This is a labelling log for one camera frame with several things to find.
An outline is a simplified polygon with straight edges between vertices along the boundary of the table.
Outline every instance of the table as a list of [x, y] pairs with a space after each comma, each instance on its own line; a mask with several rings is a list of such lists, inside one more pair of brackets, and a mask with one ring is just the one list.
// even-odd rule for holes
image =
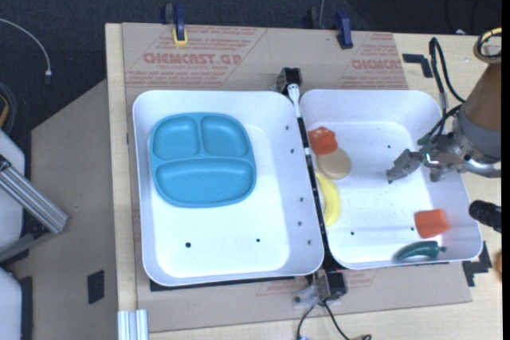
[[[303, 32], [289, 30], [287, 34], [299, 41]], [[107, 25], [108, 45], [108, 94], [112, 137], [112, 170], [114, 208], [116, 217], [116, 259], [118, 296], [120, 310], [136, 309], [136, 286], [132, 230], [131, 198], [128, 174], [128, 147], [125, 135], [126, 94], [124, 88], [123, 38], [121, 25]], [[394, 34], [398, 52], [427, 54], [431, 36]], [[452, 82], [460, 95], [467, 96], [480, 77], [484, 64], [471, 53], [475, 38], [438, 36], [447, 54]], [[404, 73], [410, 89], [428, 92], [437, 100], [433, 81], [424, 81], [421, 70], [415, 64], [404, 64]], [[470, 197], [484, 197], [486, 201], [500, 203], [500, 180], [486, 180], [464, 175]], [[500, 234], [482, 226], [490, 256], [495, 260], [500, 251]], [[476, 277], [472, 289], [473, 302], [447, 307], [427, 307], [401, 311], [382, 311], [363, 315], [342, 315], [341, 327], [348, 333], [370, 332], [374, 338], [448, 338], [453, 336], [497, 338], [502, 335], [501, 280], [495, 270]], [[328, 318], [310, 319], [306, 332], [315, 338], [334, 338], [334, 328]], [[151, 338], [291, 338], [296, 330], [296, 320], [254, 323], [242, 326], [215, 327], [152, 334]]]
[[[232, 77], [233, 87], [246, 87], [242, 78], [250, 78], [251, 87], [270, 80], [282, 64], [294, 64], [296, 53], [303, 64], [316, 64], [325, 79], [311, 78], [309, 86], [332, 75], [339, 50], [331, 30], [261, 29], [271, 38], [273, 64], [262, 64], [264, 75], [245, 72]], [[354, 41], [369, 33], [353, 33]], [[402, 53], [428, 53], [432, 35], [375, 34], [391, 37]], [[66, 230], [30, 249], [24, 260], [10, 266], [17, 278], [33, 277], [33, 339], [114, 338], [116, 312], [139, 309], [136, 286], [132, 186], [127, 144], [127, 93], [124, 81], [123, 25], [105, 26], [108, 75], [78, 100], [33, 130], [32, 182], [70, 215]], [[472, 53], [475, 37], [437, 36], [449, 65], [449, 77], [457, 92], [467, 96], [485, 68]], [[315, 41], [320, 55], [313, 59], [310, 50]], [[250, 54], [252, 61], [261, 58]], [[433, 80], [426, 80], [418, 64], [403, 64], [407, 86], [428, 92], [438, 101]], [[464, 174], [469, 196], [501, 203], [501, 180]], [[492, 263], [501, 250], [501, 235], [481, 226]], [[104, 297], [88, 303], [87, 278], [104, 273]], [[502, 281], [499, 272], [476, 274], [475, 286], [467, 289], [471, 302], [444, 306], [402, 308], [370, 313], [337, 315], [350, 338], [370, 333], [373, 339], [393, 338], [503, 338]], [[385, 299], [374, 298], [381, 304]], [[298, 318], [245, 324], [211, 325], [193, 330], [151, 333], [151, 340], [169, 339], [263, 339], [296, 337]], [[339, 338], [329, 317], [314, 313], [301, 331], [309, 338]]]

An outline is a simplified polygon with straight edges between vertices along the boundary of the toy sink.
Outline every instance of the toy sink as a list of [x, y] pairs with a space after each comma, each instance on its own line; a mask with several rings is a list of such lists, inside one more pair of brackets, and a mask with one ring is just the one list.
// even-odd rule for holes
[[[351, 159], [335, 180], [339, 220], [328, 247], [345, 268], [402, 265], [395, 254], [423, 240], [414, 214], [443, 209], [447, 250], [414, 264], [468, 260], [482, 248], [462, 178], [420, 168], [391, 184], [386, 170], [440, 119], [418, 91], [311, 90], [307, 130], [326, 127]], [[324, 243], [291, 101], [277, 92], [161, 90], [133, 105], [143, 266], [163, 286], [308, 275]]]

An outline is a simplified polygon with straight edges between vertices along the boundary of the toy banana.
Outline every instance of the toy banana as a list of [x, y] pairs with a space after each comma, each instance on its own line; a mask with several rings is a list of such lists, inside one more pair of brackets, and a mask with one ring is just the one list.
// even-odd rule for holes
[[336, 184], [316, 171], [316, 179], [324, 198], [324, 222], [331, 227], [340, 217], [340, 195]]
[[439, 252], [445, 252], [446, 248], [441, 247], [437, 241], [419, 241], [402, 248], [397, 253], [397, 260], [404, 260], [411, 256], [428, 256], [437, 258]]

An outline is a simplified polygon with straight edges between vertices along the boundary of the beige round object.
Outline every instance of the beige round object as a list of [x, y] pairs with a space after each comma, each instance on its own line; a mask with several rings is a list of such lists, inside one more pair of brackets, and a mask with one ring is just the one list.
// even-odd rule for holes
[[351, 171], [351, 160], [346, 151], [340, 148], [317, 156], [316, 162], [320, 173], [334, 180], [344, 178]]

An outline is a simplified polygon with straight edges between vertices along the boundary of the blue clamp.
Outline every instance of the blue clamp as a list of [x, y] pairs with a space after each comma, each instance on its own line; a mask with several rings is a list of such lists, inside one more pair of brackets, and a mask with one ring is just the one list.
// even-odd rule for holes
[[336, 40], [338, 40], [340, 47], [342, 49], [352, 49], [351, 19], [347, 16], [347, 13], [342, 10], [337, 11], [333, 15], [333, 21], [335, 22], [336, 29], [339, 31]]
[[319, 28], [319, 14], [317, 9], [312, 7], [300, 20], [301, 29], [318, 29]]
[[184, 27], [184, 12], [178, 3], [167, 3], [161, 10], [161, 23], [170, 24], [171, 20], [175, 27], [172, 30], [174, 43], [185, 45], [188, 43], [188, 35]]

